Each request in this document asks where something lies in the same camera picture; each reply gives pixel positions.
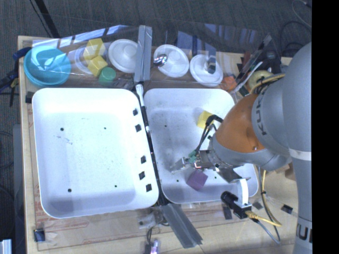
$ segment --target blue object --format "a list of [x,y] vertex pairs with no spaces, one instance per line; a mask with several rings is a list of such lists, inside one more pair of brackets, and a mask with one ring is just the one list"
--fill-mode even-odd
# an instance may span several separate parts
[[71,71],[67,55],[51,46],[33,47],[26,54],[23,67],[28,80],[39,87],[61,85]]

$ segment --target yellow cube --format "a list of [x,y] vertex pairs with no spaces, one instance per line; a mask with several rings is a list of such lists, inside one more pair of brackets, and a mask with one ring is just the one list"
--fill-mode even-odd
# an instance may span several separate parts
[[106,47],[101,38],[91,39],[86,45],[83,57],[87,63],[89,63],[91,59],[102,56],[105,53],[105,50]]
[[95,77],[98,77],[101,73],[101,70],[107,67],[107,65],[107,62],[102,58],[102,56],[97,56],[90,60],[88,63],[88,69]]
[[207,111],[203,111],[199,117],[198,117],[198,122],[197,122],[197,126],[200,128],[205,128],[205,124],[206,124],[206,120],[209,118],[209,116],[213,115],[210,112]]

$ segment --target blue bowl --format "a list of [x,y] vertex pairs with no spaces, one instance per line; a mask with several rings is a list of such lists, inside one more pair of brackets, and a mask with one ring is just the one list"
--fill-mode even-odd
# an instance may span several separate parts
[[71,71],[67,55],[51,46],[33,47],[26,54],[23,67],[28,80],[39,87],[61,85]]

